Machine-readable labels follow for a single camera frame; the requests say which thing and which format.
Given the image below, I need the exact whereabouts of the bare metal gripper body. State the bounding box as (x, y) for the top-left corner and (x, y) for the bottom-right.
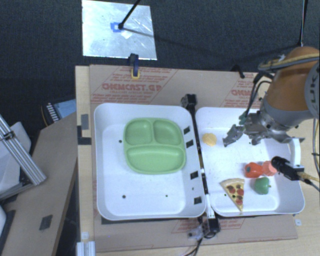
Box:
(243, 112), (305, 145)

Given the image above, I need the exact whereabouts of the yellow round biscuit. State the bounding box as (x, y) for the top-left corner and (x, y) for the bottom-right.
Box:
(202, 132), (218, 147)

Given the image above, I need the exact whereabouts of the red bell pepper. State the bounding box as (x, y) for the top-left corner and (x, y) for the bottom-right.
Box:
(244, 162), (264, 179)

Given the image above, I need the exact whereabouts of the salmon pink cylinder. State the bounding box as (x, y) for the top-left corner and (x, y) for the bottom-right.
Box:
(261, 160), (278, 177)

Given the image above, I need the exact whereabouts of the thin black and white rod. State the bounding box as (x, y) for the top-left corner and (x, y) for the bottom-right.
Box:
(188, 106), (216, 219)

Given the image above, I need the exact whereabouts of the green bell pepper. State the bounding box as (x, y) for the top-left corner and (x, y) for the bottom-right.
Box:
(253, 176), (272, 195)

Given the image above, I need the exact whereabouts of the pizza slice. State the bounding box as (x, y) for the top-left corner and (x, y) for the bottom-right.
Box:
(219, 178), (246, 213)

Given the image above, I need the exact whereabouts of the white plastic tray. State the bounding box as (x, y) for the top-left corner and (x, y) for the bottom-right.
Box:
(194, 106), (306, 218)
(93, 102), (208, 221)

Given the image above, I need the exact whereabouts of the green divided plate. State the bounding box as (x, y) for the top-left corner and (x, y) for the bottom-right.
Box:
(122, 117), (187, 175)

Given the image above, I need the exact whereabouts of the brown cardboard board red print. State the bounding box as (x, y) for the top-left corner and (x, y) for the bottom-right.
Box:
(88, 64), (299, 253)

